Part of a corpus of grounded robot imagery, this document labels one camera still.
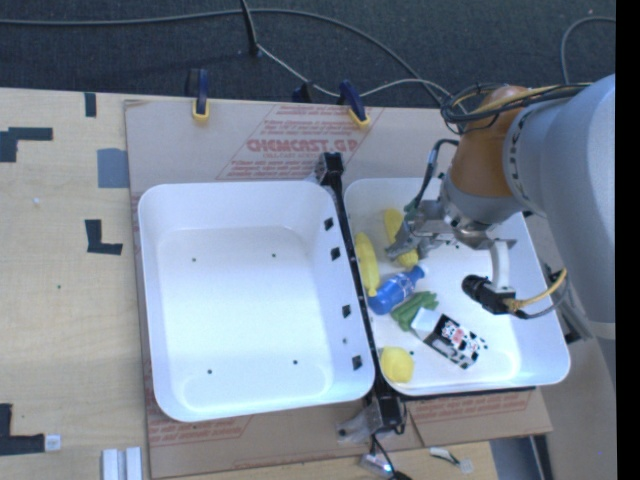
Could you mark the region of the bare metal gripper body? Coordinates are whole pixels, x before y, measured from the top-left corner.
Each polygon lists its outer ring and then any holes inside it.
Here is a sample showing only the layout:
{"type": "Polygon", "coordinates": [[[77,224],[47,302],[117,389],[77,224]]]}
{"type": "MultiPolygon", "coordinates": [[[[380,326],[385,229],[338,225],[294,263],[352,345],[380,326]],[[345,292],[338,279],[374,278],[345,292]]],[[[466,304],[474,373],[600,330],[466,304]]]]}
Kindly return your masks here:
{"type": "Polygon", "coordinates": [[[513,198],[439,198],[411,201],[404,207],[413,237],[436,244],[455,240],[473,250],[487,250],[496,241],[490,232],[517,212],[513,198]]]}

